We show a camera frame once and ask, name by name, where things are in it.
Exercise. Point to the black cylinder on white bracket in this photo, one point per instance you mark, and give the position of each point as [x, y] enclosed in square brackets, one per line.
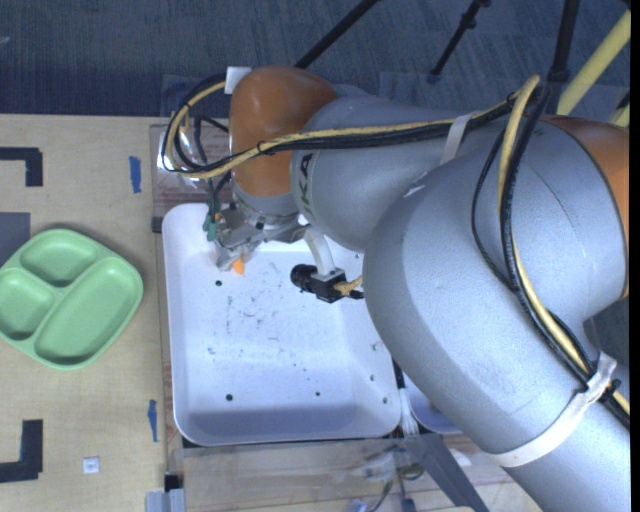
[327, 286]

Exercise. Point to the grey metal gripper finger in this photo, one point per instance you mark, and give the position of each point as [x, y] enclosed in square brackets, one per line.
[224, 259]
[246, 252]

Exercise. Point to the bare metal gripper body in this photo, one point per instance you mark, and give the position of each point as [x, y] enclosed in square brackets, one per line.
[240, 227]

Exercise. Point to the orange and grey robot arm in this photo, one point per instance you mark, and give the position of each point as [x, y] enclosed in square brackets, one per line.
[450, 260]

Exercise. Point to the orange carrot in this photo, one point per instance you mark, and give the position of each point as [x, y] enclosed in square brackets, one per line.
[239, 267]

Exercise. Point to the white plastic tray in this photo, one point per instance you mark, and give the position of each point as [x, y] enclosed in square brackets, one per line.
[275, 350]

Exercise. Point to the green divided plate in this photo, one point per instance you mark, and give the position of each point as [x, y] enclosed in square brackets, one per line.
[70, 300]

